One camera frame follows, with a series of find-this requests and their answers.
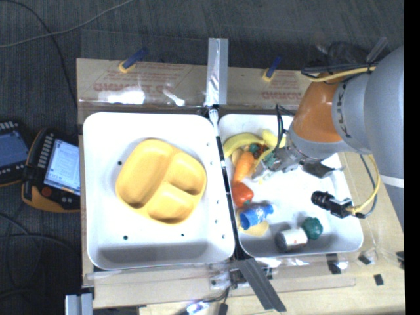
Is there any yellow flat biscuit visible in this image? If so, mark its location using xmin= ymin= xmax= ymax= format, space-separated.
xmin=236 ymin=211 xmax=270 ymax=238

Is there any yellow banana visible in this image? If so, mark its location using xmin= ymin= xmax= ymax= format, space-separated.
xmin=262 ymin=129 xmax=287 ymax=150
xmin=222 ymin=132 xmax=266 ymax=159

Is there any white plastic tray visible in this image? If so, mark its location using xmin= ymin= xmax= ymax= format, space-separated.
xmin=217 ymin=113 xmax=364 ymax=259
xmin=82 ymin=112 xmax=236 ymax=271

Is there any yellow divided plate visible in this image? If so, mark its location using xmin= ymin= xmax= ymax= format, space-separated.
xmin=115 ymin=138 xmax=208 ymax=226

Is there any brown cardboard board, red print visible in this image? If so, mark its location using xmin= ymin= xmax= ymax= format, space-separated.
xmin=75 ymin=57 xmax=405 ymax=309

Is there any dark red and green strawberry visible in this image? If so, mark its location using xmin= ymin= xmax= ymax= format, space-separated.
xmin=247 ymin=142 xmax=270 ymax=158

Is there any orange carrot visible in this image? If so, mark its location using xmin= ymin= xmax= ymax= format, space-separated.
xmin=232 ymin=151 xmax=256 ymax=184

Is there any silver can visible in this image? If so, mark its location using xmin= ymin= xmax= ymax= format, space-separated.
xmin=274 ymin=227 xmax=309 ymax=254

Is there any red bell pepper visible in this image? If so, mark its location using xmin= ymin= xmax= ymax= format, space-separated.
xmin=231 ymin=182 xmax=255 ymax=208

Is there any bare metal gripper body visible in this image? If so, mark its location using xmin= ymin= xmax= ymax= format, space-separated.
xmin=267 ymin=145 xmax=308 ymax=174

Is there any blue bottle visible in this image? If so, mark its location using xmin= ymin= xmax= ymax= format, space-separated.
xmin=239 ymin=203 xmax=275 ymax=231

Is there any green broccoli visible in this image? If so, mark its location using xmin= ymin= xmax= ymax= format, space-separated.
xmin=301 ymin=217 xmax=324 ymax=241

